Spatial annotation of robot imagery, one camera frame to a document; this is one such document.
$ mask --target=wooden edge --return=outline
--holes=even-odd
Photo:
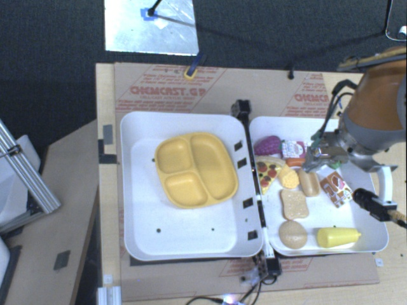
[[[98,140],[104,140],[106,126],[111,130],[111,143],[103,143],[105,154],[116,154],[116,116],[114,113],[114,65],[96,65]],[[101,231],[102,285],[121,285],[117,164],[99,162],[99,200]],[[113,280],[106,281],[106,275]]]

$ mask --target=cardboard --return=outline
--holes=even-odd
[[[120,121],[131,111],[229,114],[238,99],[249,99],[256,116],[322,118],[329,104],[324,76],[319,72],[199,67],[194,80],[183,78],[185,66],[115,64],[116,141]],[[116,144],[120,159],[120,143]],[[123,302],[146,299],[242,293],[250,289],[241,277],[253,270],[252,259],[139,262],[123,243],[121,166],[118,165],[120,269]],[[283,274],[263,290],[287,290],[378,283],[371,254],[299,257],[281,260]]]

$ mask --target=yellow cylinder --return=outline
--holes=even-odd
[[[317,241],[320,247],[337,247],[356,242],[361,235],[355,228],[327,227],[318,230]]]

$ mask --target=black fabric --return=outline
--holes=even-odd
[[[193,0],[206,65],[335,71],[403,43],[381,35],[387,0]],[[0,0],[0,118],[41,152],[96,118],[95,64],[186,65],[104,50],[104,0]]]

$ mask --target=white tray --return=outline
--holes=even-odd
[[[125,245],[142,261],[249,257],[263,244],[246,137],[242,124],[226,115],[132,112],[121,121]],[[204,208],[172,204],[161,186],[156,147],[166,139],[209,132],[223,141],[239,187],[231,199]],[[235,151],[235,144],[242,147]],[[238,168],[238,161],[246,166]],[[243,201],[252,199],[252,206]]]
[[[310,118],[282,118],[258,117],[250,125],[252,143],[262,137],[276,135],[281,139],[295,141],[309,141],[310,137],[321,127],[322,120]],[[337,120],[331,120],[326,128],[332,132],[338,127]],[[333,170],[324,167],[318,171],[319,178],[331,173]],[[347,163],[337,172],[353,189],[359,187],[374,191],[370,174],[362,171],[355,165]],[[386,225],[370,216],[369,212],[360,208],[354,201],[336,208],[324,192],[319,196],[307,197],[307,206],[310,215],[305,219],[297,219],[308,233],[307,244],[299,249],[287,248],[279,238],[279,227],[286,221],[282,215],[280,191],[282,186],[275,180],[269,191],[263,196],[263,206],[268,227],[268,237],[272,247],[286,256],[321,255],[355,252],[378,252],[383,250],[389,241]],[[336,248],[321,248],[317,244],[316,232],[321,227],[354,227],[362,236],[357,243]]]

